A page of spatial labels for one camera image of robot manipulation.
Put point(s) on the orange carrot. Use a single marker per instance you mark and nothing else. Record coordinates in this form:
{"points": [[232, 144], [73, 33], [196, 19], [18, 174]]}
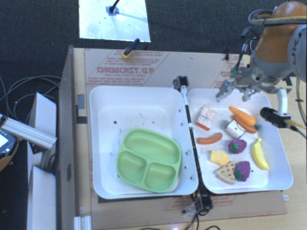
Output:
{"points": [[249, 129], [243, 116]]}

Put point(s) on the orange sausage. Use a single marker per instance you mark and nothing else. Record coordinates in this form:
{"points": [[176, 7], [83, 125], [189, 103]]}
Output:
{"points": [[209, 138]]}

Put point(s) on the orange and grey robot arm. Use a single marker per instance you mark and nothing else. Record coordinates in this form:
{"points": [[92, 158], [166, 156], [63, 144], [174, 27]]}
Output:
{"points": [[275, 37]]}

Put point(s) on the brown cardboard board red print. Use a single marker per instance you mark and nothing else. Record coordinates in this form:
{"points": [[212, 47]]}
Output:
{"points": [[153, 68]]}

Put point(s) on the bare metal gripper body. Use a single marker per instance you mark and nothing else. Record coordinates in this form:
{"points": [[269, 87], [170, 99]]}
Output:
{"points": [[245, 78]]}

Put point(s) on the yellow corn piece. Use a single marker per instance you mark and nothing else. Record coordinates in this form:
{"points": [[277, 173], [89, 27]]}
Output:
{"points": [[219, 157]]}

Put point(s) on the black cylinder on white bracket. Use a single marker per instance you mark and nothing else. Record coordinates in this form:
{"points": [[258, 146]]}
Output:
{"points": [[271, 115]]}

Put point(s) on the white plastic tray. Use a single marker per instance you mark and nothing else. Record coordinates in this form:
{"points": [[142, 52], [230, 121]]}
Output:
{"points": [[134, 111], [275, 152]]}

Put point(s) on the white and orange can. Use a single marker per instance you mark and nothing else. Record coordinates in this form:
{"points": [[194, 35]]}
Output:
{"points": [[235, 129]]}

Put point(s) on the yellow banana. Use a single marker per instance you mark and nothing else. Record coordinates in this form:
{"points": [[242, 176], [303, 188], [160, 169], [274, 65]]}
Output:
{"points": [[259, 156]]}

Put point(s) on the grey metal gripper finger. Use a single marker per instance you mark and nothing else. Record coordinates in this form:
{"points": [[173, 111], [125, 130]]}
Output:
{"points": [[225, 90], [248, 95]]}

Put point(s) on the green divided plate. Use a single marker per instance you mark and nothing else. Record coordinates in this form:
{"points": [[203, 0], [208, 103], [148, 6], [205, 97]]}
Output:
{"points": [[148, 157]]}

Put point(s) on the orange and white carton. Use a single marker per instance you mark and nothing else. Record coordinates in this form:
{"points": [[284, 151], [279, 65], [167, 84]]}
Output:
{"points": [[206, 118]]}

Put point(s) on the tan lattice pie slice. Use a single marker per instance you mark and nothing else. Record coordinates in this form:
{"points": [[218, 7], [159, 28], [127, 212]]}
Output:
{"points": [[225, 174]]}

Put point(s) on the thin black and white rod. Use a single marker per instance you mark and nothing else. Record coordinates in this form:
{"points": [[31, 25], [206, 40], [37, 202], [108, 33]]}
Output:
{"points": [[192, 130]]}

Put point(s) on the purple grapes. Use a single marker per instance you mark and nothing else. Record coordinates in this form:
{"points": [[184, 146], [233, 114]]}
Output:
{"points": [[237, 146], [242, 171]]}

